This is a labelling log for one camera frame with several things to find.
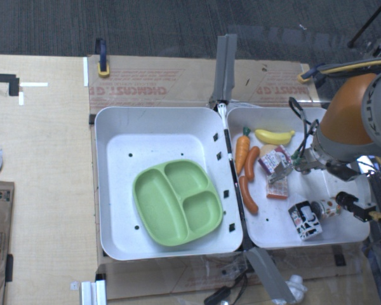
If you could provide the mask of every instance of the hot dog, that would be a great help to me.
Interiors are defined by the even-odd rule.
[[[252,214],[256,214],[258,212],[258,206],[254,202],[248,190],[247,178],[245,176],[240,176],[239,184],[240,184],[241,196],[243,198],[244,206],[247,208],[249,212],[251,212]]]
[[[249,181],[254,179],[254,162],[258,158],[259,154],[260,148],[257,146],[252,147],[247,154],[246,163],[244,164],[244,172]]]

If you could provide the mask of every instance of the white tray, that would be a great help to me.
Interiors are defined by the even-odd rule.
[[[108,107],[97,114],[95,131],[100,238],[110,257],[135,260],[221,254],[239,248],[243,232],[224,128],[216,112],[204,107]],[[206,170],[224,216],[219,227],[206,236],[164,247],[142,224],[133,199],[133,181],[150,166],[181,158]]]
[[[305,113],[309,121],[321,120],[326,110],[321,108],[306,108]],[[302,142],[304,127],[302,121],[289,108],[271,107],[237,107],[228,112],[227,123],[231,136],[233,152],[236,140],[243,134],[243,127],[251,129],[251,146],[262,147],[254,130],[257,128],[273,132],[295,130],[291,142],[285,146],[292,155]],[[265,195],[265,174],[260,164],[255,162],[255,179],[249,183],[249,191],[259,207],[258,215],[252,215],[244,210],[246,225],[251,240],[262,248],[302,247],[320,244],[350,243],[365,240],[370,233],[369,223],[361,222],[352,213],[343,210],[336,217],[321,221],[323,232],[306,241],[301,241],[295,226],[289,216],[288,209],[291,200],[269,199]],[[290,195],[298,193],[309,202],[336,196],[338,192],[358,195],[357,185],[354,182],[344,182],[326,171],[313,170],[308,175],[293,171],[288,176]]]

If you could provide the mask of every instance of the black cable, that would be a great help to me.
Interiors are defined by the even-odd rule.
[[[248,279],[247,279],[247,273],[244,272],[241,277],[243,278],[243,284],[241,285],[241,289],[236,297],[236,299],[234,300],[234,302],[231,304],[231,305],[235,305],[235,303],[237,303],[237,301],[241,298],[241,296],[244,294],[244,292],[246,291],[247,289],[247,286],[248,286]]]
[[[240,281],[244,278],[245,274],[246,271],[243,271],[239,276],[237,276],[237,278],[234,280],[233,286],[230,288],[233,289],[235,286],[237,286],[240,283]]]
[[[365,163],[364,161],[357,160],[357,162],[358,162],[359,164],[363,164],[363,165],[366,165],[366,166],[368,166],[368,167],[371,167],[371,168],[372,168],[373,170],[375,170],[375,171],[378,171],[378,168],[376,168],[376,167],[373,166],[373,165],[367,164],[367,163]]]
[[[304,112],[304,109],[300,106],[300,104],[297,102],[296,99],[293,97],[290,97],[288,101],[292,111],[302,120],[302,123],[304,124],[304,138],[302,139],[302,142],[300,143],[299,147],[295,151],[296,153],[299,153],[299,158],[302,158],[305,152],[306,142],[309,135],[312,135],[314,133],[315,128],[318,126],[319,121],[316,119],[313,122],[309,122],[306,119],[306,115]]]

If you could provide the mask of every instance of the black bracket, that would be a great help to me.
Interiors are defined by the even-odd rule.
[[[97,273],[95,276],[95,281],[99,280],[106,280],[106,274],[105,273]]]
[[[343,254],[343,248],[341,245],[332,245],[333,255],[335,256],[335,263],[338,267],[344,267],[346,265]]]
[[[20,78],[15,74],[0,74],[0,83],[8,83],[8,95],[18,96],[20,92]]]
[[[102,38],[97,38],[95,43],[95,54],[100,55],[97,71],[102,78],[109,77],[110,67],[107,63],[106,41]]]
[[[5,282],[13,281],[13,254],[7,254]]]
[[[95,124],[96,114],[89,114],[89,125]]]

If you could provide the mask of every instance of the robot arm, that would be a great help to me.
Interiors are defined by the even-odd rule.
[[[371,202],[369,180],[375,172],[362,174],[347,165],[360,156],[381,157],[381,73],[349,78],[321,122],[312,123],[308,133],[313,134],[312,144],[295,152],[293,168],[302,174],[327,170],[346,182],[354,180],[360,195],[340,192],[336,201],[359,220],[371,220],[376,206]]]

